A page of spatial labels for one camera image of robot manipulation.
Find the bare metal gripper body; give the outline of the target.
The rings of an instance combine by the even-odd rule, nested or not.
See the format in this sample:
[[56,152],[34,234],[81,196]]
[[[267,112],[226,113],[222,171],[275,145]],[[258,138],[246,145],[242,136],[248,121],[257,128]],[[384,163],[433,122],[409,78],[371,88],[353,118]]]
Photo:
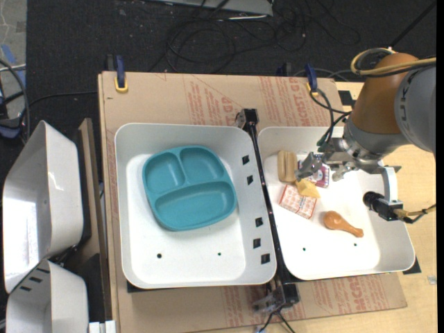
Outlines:
[[345,137],[334,137],[327,143],[323,163],[335,173],[362,170],[375,173],[382,166],[379,154],[368,152],[358,143]]

